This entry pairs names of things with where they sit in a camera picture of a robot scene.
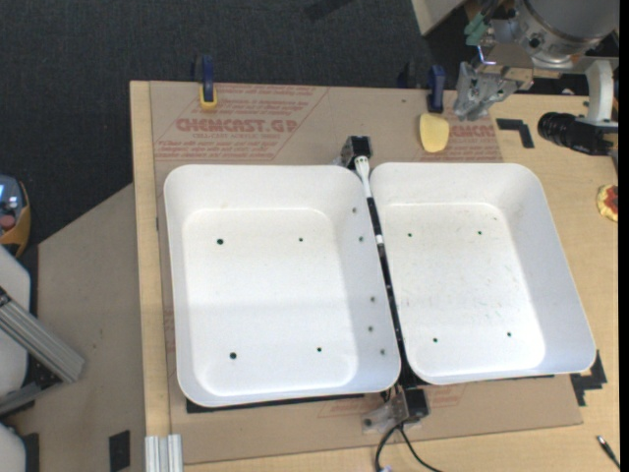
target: black floor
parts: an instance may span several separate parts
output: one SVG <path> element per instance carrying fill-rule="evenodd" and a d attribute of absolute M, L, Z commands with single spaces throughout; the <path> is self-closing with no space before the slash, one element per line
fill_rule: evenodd
<path fill-rule="evenodd" d="M 39 243 L 132 182 L 129 81 L 396 88 L 474 55 L 457 10 L 427 37 L 411 0 L 0 0 L 0 173 L 27 187 Z"/>

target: cardboard sheet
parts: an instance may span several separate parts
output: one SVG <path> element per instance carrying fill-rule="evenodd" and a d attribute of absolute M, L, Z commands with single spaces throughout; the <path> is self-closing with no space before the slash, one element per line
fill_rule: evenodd
<path fill-rule="evenodd" d="M 427 111 L 419 89 L 218 85 L 218 106 L 199 107 L 198 85 L 150 83 L 155 187 L 172 432 L 181 434 L 187 464 L 376 444 L 361 415 L 382 403 L 357 398 L 188 413 L 177 382 L 163 183 L 185 163 L 326 164 L 352 135 L 371 137 L 372 166 L 390 161 L 501 161 L 488 118 L 460 122 L 449 107 L 445 150 L 427 153 L 418 138 Z M 442 439 L 575 425 L 581 415 L 567 376 L 428 386 L 431 415 L 409 431 L 414 440 Z"/>

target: pen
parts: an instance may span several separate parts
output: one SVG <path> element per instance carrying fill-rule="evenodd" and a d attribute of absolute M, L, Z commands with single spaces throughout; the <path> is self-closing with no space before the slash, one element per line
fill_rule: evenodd
<path fill-rule="evenodd" d="M 611 450 L 611 446 L 607 443 L 605 439 L 602 438 L 602 436 L 597 436 L 597 439 L 599 440 L 600 447 L 602 447 L 602 450 L 605 451 L 607 456 L 611 458 L 611 461 L 613 461 L 616 464 L 616 467 L 620 469 L 620 462 L 616 459 L 616 455 Z"/>

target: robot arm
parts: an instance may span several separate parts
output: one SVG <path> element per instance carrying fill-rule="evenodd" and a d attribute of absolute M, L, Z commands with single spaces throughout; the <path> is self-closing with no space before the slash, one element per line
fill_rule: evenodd
<path fill-rule="evenodd" d="M 618 58 L 585 53 L 618 27 L 619 0 L 515 0 L 507 20 L 493 19 L 494 10 L 495 2 L 486 5 L 466 27 L 467 43 L 476 45 L 478 54 L 471 63 L 461 64 L 454 104 L 457 116 L 476 120 L 497 101 L 529 89 L 535 77 L 569 73 L 588 77 L 587 122 L 608 125 L 612 71 Z M 606 139 L 611 133 L 605 126 Z M 604 153 L 605 142 L 589 153 Z"/>

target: white tray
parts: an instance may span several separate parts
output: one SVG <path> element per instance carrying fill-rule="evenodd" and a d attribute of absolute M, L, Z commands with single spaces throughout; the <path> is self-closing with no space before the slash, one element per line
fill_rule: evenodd
<path fill-rule="evenodd" d="M 177 373 L 214 407 L 377 392 L 400 357 L 372 225 L 339 166 L 167 177 Z"/>
<path fill-rule="evenodd" d="M 371 178 L 405 350 L 431 384 L 582 372 L 596 348 L 537 177 Z M 339 166 L 185 165 L 164 200 L 177 373 L 220 407 L 383 391 L 400 355 L 364 189 Z"/>
<path fill-rule="evenodd" d="M 596 348 L 538 178 L 386 163 L 371 178 L 409 364 L 453 384 L 587 370 Z"/>

